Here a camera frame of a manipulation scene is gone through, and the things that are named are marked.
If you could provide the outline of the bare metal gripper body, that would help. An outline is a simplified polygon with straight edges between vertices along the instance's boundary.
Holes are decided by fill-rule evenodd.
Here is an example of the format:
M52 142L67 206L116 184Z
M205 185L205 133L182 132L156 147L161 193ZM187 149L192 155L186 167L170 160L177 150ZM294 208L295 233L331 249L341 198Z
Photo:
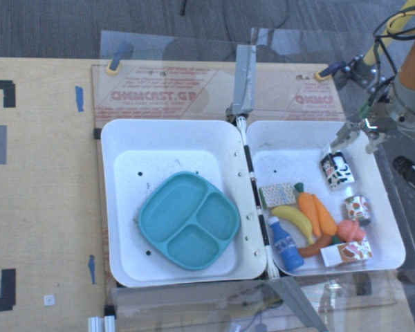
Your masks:
M397 123L387 112L389 96L382 93L377 100L369 98L359 109L360 129L369 139L387 137L396 131Z

